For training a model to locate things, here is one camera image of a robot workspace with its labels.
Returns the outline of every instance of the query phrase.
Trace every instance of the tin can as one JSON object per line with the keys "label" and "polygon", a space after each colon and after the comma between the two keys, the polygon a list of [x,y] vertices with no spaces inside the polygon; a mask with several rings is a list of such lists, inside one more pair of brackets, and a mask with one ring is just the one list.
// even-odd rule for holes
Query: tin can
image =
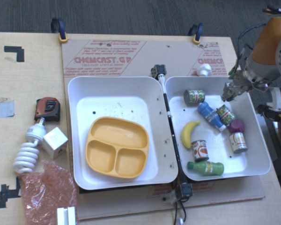
{"label": "tin can", "polygon": [[184,101],[189,103],[203,103],[205,100],[205,92],[203,90],[185,90]]}
{"label": "tin can", "polygon": [[192,142],[192,148],[196,163],[209,159],[205,140],[197,140]]}
{"label": "tin can", "polygon": [[234,153],[241,153],[248,150],[243,133],[232,133],[229,138]]}
{"label": "tin can", "polygon": [[226,126],[235,119],[235,115],[225,104],[218,108],[216,113],[219,115],[221,122]]}

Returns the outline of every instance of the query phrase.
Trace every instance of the yellow banana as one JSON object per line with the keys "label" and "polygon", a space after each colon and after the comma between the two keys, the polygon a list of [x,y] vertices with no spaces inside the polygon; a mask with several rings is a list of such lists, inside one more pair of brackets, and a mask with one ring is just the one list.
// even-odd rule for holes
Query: yellow banana
{"label": "yellow banana", "polygon": [[182,131],[181,131],[181,141],[182,144],[186,147],[186,148],[191,148],[191,133],[193,128],[198,125],[200,123],[200,120],[197,121],[190,121],[188,123],[186,123],[186,125],[183,127]]}

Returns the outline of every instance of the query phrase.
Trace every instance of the blue plastic bottle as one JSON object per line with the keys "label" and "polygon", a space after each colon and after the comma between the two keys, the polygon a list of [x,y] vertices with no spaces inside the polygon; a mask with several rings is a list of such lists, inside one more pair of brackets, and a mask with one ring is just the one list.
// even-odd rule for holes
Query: blue plastic bottle
{"label": "blue plastic bottle", "polygon": [[198,106],[198,110],[206,120],[216,126],[217,129],[223,131],[226,126],[221,122],[219,115],[208,105],[207,102],[203,102]]}

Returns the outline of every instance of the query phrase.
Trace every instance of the table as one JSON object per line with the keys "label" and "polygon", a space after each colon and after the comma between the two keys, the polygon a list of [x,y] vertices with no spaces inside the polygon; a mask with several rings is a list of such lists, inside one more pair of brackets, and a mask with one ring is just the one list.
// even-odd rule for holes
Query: table
{"label": "table", "polygon": [[[154,40],[191,41],[191,37],[174,36],[129,36],[68,34],[69,39],[103,40]],[[202,37],[202,41],[219,43],[223,61],[227,68],[235,63],[235,51],[228,37]],[[25,62],[16,62],[15,53],[4,52],[4,46],[21,46],[25,50]],[[20,145],[25,142],[26,130],[34,124],[36,100],[55,97],[61,103],[60,122],[48,122],[47,129],[58,126],[67,135],[67,116],[63,81],[62,50],[58,34],[47,33],[0,33],[0,101],[14,101],[13,117],[0,118],[0,186],[7,184],[15,189],[16,173],[12,169],[13,160]],[[40,158],[50,160],[49,155],[40,150]],[[42,171],[38,161],[36,172]],[[69,169],[69,156],[61,154],[56,164]],[[187,208],[185,224],[281,224],[281,188],[274,167],[265,175],[260,175],[265,198],[241,202],[229,202],[208,206]],[[21,198],[8,199],[7,208],[0,209],[0,224],[27,224]],[[98,218],[81,221],[85,225],[101,224],[172,224],[174,210],[131,214],[119,217]]]}

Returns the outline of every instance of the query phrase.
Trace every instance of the black tape corner marker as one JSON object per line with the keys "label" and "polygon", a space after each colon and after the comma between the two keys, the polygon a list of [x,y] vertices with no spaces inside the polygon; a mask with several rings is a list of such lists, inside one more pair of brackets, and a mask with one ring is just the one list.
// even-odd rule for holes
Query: black tape corner marker
{"label": "black tape corner marker", "polygon": [[15,190],[9,190],[9,186],[6,184],[1,185],[1,191],[0,191],[0,208],[6,208],[6,202],[8,198],[17,198],[21,197],[19,196],[20,191],[20,182],[18,177],[16,177],[16,187]]}
{"label": "black tape corner marker", "polygon": [[17,62],[24,62],[24,49],[17,46],[4,46],[4,52],[17,53]]}

